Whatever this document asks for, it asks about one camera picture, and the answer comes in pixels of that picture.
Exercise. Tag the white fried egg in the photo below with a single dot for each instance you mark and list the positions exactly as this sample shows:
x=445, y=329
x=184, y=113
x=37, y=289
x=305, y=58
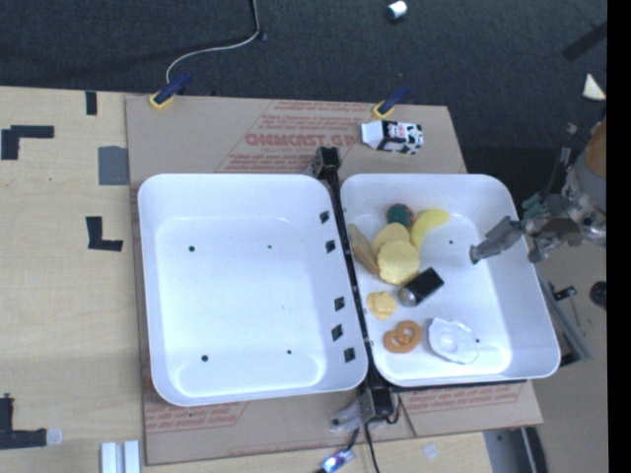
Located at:
x=452, y=342

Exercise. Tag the white cow print milk carton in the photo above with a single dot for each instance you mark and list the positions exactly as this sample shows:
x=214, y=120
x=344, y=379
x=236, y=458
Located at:
x=394, y=137

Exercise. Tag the thin black rod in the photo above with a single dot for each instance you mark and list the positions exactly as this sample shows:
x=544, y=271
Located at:
x=351, y=264

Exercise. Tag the yellow banana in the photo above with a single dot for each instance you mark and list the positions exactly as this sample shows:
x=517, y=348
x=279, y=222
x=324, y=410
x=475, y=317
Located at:
x=426, y=225

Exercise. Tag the brown cardboard board red print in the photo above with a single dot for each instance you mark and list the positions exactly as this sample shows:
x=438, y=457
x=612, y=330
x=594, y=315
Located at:
x=197, y=131

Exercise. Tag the green and orange round toy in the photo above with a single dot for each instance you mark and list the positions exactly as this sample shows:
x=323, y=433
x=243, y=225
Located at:
x=399, y=215

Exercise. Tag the orange pretzel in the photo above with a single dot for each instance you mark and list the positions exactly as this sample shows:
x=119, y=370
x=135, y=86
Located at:
x=403, y=337

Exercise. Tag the yellow round crisp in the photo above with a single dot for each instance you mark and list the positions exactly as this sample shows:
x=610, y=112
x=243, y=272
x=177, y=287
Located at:
x=389, y=234
x=398, y=263

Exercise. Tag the small white cylinder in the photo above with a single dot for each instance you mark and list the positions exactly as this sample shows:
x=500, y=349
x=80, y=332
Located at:
x=396, y=10

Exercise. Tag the tan bread slice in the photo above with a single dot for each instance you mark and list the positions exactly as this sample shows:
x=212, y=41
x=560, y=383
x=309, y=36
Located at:
x=363, y=250

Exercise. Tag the small yellow crisp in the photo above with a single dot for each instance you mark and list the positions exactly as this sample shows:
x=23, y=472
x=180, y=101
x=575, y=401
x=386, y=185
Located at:
x=381, y=305

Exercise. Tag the black can with silver end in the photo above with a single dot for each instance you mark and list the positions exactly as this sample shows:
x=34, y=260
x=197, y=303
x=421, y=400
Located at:
x=426, y=284

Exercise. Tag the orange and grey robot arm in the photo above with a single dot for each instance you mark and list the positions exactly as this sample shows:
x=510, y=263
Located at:
x=598, y=154

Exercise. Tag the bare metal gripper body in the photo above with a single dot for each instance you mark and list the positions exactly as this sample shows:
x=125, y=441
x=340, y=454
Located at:
x=585, y=217

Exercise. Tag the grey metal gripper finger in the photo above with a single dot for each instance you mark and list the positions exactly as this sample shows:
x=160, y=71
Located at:
x=539, y=251
x=495, y=240

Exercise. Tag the white plastic tray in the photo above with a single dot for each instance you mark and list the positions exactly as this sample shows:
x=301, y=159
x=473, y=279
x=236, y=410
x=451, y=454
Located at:
x=236, y=289
x=498, y=303

